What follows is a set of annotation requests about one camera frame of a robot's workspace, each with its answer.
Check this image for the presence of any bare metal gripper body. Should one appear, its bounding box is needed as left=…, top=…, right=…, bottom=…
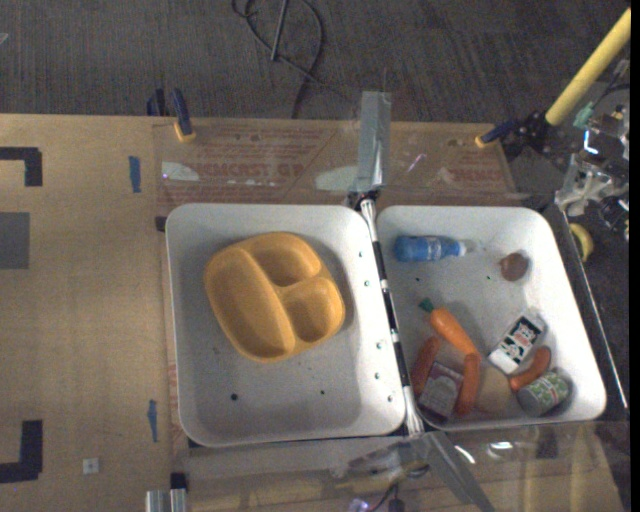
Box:
left=582, top=89, right=631, bottom=164

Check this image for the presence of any brown round biscuit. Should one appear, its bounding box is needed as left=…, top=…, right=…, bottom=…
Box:
left=498, top=251, right=531, bottom=283

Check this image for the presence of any white plastic tray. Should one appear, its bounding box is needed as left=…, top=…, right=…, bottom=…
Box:
left=374, top=204, right=609, bottom=433
left=164, top=202, right=408, bottom=448

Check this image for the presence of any blue plastic bottle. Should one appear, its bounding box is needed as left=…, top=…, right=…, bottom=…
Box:
left=392, top=234, right=477, bottom=264

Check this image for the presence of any white milk carton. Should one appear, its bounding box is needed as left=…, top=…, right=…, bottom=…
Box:
left=487, top=313, right=548, bottom=376

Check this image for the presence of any orange sausage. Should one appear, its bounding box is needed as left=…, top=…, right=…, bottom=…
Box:
left=508, top=345, right=553, bottom=393
left=410, top=335, right=443, bottom=397
left=453, top=352, right=483, bottom=418

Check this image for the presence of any orange carrot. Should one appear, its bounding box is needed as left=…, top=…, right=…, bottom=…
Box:
left=417, top=297, right=483, bottom=359

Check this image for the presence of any green and white can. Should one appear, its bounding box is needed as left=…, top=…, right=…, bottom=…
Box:
left=515, top=370, right=573, bottom=418

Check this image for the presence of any tan bread slice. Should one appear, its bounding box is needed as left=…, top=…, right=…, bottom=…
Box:
left=474, top=366, right=514, bottom=416

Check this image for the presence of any brown cardboard board red print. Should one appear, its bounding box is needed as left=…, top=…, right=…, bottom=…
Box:
left=151, top=118, right=532, bottom=454

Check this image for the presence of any orange divided plate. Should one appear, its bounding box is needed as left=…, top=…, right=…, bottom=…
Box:
left=202, top=230, right=347, bottom=365

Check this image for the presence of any black cylinder on white bracket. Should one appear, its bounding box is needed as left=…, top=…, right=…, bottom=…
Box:
left=554, top=167, right=631, bottom=232

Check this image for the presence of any black block with thin wires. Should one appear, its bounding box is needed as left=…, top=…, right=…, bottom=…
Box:
left=349, top=186, right=382, bottom=206

